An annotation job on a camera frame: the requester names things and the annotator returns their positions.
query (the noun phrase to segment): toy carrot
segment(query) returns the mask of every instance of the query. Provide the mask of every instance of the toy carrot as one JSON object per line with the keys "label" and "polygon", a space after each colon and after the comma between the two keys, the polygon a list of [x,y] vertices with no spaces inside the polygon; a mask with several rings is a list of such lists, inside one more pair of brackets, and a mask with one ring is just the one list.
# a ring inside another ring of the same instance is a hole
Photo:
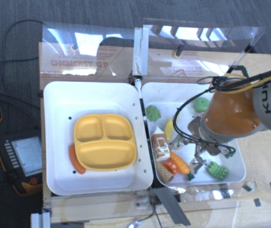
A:
{"label": "toy carrot", "polygon": [[70,156],[70,160],[72,165],[74,166],[74,168],[80,173],[80,174],[84,174],[86,169],[78,162],[77,157],[76,157],[76,153],[75,153],[75,146],[74,144],[71,144],[69,146],[69,156]]}
{"label": "toy carrot", "polygon": [[170,151],[170,159],[173,160],[175,164],[179,167],[179,172],[181,174],[188,175],[190,173],[190,167],[188,166],[188,164],[172,151]]}

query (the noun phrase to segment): white plastic tray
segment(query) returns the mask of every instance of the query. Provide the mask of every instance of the white plastic tray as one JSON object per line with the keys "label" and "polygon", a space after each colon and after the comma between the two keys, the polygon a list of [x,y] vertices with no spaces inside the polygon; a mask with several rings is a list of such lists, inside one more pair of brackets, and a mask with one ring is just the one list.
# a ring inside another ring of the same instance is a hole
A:
{"label": "white plastic tray", "polygon": [[[47,185],[57,195],[148,188],[153,172],[139,95],[125,83],[52,82],[44,89]],[[135,134],[137,159],[117,171],[74,173],[68,148],[73,144],[74,124],[85,114],[113,113],[126,117]]]}
{"label": "white plastic tray", "polygon": [[[145,107],[149,105],[156,106],[161,113],[161,117],[156,122],[148,121],[148,127],[150,136],[154,133],[157,126],[160,129],[164,129],[167,121],[174,116],[177,108],[179,108],[185,101],[191,97],[203,92],[209,87],[209,85],[198,85],[198,84],[178,84],[178,83],[146,83],[142,87],[142,97]],[[202,97],[211,99],[212,93],[203,94]],[[191,102],[187,105],[179,114],[177,125],[184,132],[191,134],[188,130],[188,124],[196,117],[200,116],[200,113],[194,109],[195,102]],[[194,185],[207,185],[207,184],[218,184],[218,183],[229,183],[229,182],[240,182],[245,178],[246,170],[245,165],[237,145],[237,141],[233,140],[228,145],[236,149],[236,153],[230,157],[225,158],[222,154],[217,156],[211,156],[208,152],[201,154],[203,159],[206,159],[206,164],[210,164],[211,161],[216,162],[218,165],[228,169],[228,174],[223,180],[212,177],[206,170],[206,165],[202,166],[195,178],[191,181],[188,180],[186,175],[180,173],[176,174],[171,182],[165,184],[159,178],[163,185],[169,187],[181,187],[181,186],[194,186]],[[186,163],[194,157],[195,145],[188,144],[183,146],[181,149],[175,151]]]}

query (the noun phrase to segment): yellow toy banana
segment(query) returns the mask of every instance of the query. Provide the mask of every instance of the yellow toy banana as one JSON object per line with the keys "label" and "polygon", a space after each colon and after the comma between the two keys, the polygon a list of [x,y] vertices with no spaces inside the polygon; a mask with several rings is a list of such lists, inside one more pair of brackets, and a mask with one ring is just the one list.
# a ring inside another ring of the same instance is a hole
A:
{"label": "yellow toy banana", "polygon": [[164,128],[164,133],[165,133],[167,141],[169,141],[171,139],[171,136],[172,136],[172,133],[173,133],[173,130],[174,130],[172,120],[173,120],[173,117],[171,117],[167,121],[167,123],[165,125],[165,128]]}

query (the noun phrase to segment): clear plastic panel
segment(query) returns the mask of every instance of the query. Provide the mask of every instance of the clear plastic panel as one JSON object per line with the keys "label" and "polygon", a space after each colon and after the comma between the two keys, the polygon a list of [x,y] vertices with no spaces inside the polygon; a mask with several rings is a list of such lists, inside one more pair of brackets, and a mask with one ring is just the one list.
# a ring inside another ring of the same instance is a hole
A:
{"label": "clear plastic panel", "polygon": [[45,80],[126,82],[134,30],[46,23],[40,47]]}
{"label": "clear plastic panel", "polygon": [[[263,35],[264,29],[249,26],[144,19],[148,29],[148,68],[143,82],[195,83],[205,76],[222,76],[240,64]],[[210,58],[219,52],[230,57]]]}
{"label": "clear plastic panel", "polygon": [[[239,191],[205,190],[196,193],[175,194],[184,212],[240,206],[238,200],[233,200],[240,195]],[[53,196],[45,200],[44,209],[52,212],[54,223],[147,216],[153,206],[156,206],[158,214],[166,213],[166,208],[157,200],[152,190]]]}

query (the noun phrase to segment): black tape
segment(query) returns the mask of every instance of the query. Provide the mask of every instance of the black tape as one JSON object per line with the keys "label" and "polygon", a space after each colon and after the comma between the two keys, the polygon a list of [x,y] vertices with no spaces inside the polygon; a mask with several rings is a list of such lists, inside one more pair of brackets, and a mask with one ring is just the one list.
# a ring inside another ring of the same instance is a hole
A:
{"label": "black tape", "polygon": [[242,188],[244,188],[247,192],[252,191],[252,188],[249,187],[249,186],[247,186],[246,184],[244,184],[244,185],[242,186]]}
{"label": "black tape", "polygon": [[229,193],[228,186],[226,183],[220,184],[220,191],[224,199],[230,198],[230,193]]}
{"label": "black tape", "polygon": [[254,199],[253,201],[254,201],[254,204],[255,204],[256,207],[261,206],[261,202],[260,202],[259,199]]}
{"label": "black tape", "polygon": [[38,90],[38,92],[37,92],[37,96],[39,97],[39,98],[43,98],[44,97],[44,91],[43,90]]}
{"label": "black tape", "polygon": [[153,191],[166,208],[174,224],[183,224],[184,226],[191,225],[182,208],[178,204],[178,201],[170,192],[168,187],[156,188],[153,189]]}

